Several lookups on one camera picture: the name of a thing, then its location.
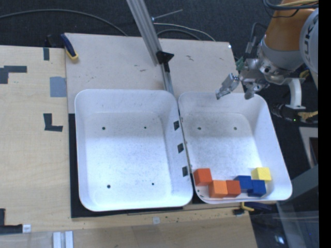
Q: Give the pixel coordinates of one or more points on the blue cube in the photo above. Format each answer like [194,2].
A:
[244,182]
[258,188]

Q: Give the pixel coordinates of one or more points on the pale wood board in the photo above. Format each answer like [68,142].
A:
[111,61]

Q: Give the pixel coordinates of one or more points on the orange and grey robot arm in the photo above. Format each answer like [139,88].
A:
[284,30]

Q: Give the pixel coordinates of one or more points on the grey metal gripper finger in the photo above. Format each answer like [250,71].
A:
[251,90]
[228,85]

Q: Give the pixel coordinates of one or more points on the yellow cube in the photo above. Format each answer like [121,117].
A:
[261,173]

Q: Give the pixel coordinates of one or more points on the black cylinder on white bracket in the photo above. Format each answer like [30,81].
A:
[295,93]

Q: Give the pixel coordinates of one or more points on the white plastic tray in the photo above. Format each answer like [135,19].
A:
[222,148]
[129,159]

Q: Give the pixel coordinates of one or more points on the dark orange cube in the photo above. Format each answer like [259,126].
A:
[202,176]
[234,188]

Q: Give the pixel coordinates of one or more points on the light orange cube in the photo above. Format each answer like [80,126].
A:
[217,189]

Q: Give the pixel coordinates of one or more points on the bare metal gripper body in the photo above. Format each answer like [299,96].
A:
[254,72]

